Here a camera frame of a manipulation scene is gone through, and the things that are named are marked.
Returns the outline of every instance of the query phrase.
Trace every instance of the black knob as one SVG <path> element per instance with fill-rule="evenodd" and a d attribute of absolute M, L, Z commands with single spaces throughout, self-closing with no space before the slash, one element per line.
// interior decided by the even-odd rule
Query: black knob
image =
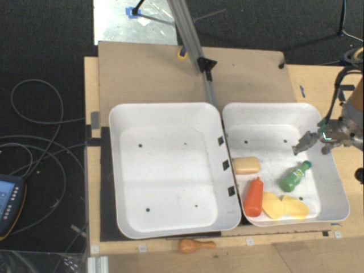
<path fill-rule="evenodd" d="M 364 176 L 363 176 L 363 168 L 359 168 L 356 170 L 355 172 L 355 178 L 361 183 L 363 184 L 364 181 Z"/>

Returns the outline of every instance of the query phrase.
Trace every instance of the blue screen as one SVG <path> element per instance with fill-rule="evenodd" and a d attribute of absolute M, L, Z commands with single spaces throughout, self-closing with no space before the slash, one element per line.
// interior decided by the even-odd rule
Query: blue screen
<path fill-rule="evenodd" d="M 14 183 L 0 181 L 0 218 L 2 217 L 6 204 L 14 188 Z"/>

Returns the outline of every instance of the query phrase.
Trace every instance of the green bottle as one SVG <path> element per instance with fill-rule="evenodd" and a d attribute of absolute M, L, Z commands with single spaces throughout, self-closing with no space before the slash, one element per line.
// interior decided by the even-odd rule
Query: green bottle
<path fill-rule="evenodd" d="M 281 189 L 285 192 L 292 192 L 295 187 L 300 184 L 301 179 L 305 176 L 306 170 L 311 168 L 309 161 L 304 161 L 285 178 L 283 178 L 279 184 Z"/>

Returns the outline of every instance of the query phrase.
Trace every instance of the white tray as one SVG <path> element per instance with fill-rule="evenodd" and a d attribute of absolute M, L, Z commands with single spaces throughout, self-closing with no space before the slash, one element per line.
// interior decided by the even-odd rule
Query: white tray
<path fill-rule="evenodd" d="M 297 222 L 340 221 L 349 215 L 349 202 L 331 154 L 323 155 L 321 142 L 295 156 L 292 146 L 306 131 L 317 130 L 321 120 L 318 111 L 309 104 L 248 104 L 225 106 L 224 119 L 231 158 L 256 156 L 261 171 L 255 175 L 236 175 L 241 199 L 244 200 L 250 181 L 260 176 L 264 191 L 278 197 L 288 194 L 302 198 L 310 213 L 304 220 L 284 215 L 272 220 L 264 212 L 259 217 L 247 217 L 257 226 L 294 224 Z M 304 160 L 312 163 L 306 177 L 291 193 L 279 187 L 280 179 Z"/>
<path fill-rule="evenodd" d="M 216 108 L 122 104 L 109 121 L 117 222 L 124 235 L 162 237 L 239 224 L 241 208 Z"/>

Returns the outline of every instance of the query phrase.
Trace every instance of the black clamp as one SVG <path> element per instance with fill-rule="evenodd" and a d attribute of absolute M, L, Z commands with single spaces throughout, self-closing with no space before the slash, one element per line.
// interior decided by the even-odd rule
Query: black clamp
<path fill-rule="evenodd" d="M 199 57 L 197 59 L 198 66 L 200 67 L 200 71 L 206 73 L 207 80 L 212 82 L 211 70 L 217 64 L 216 61 L 206 59 L 205 57 Z"/>

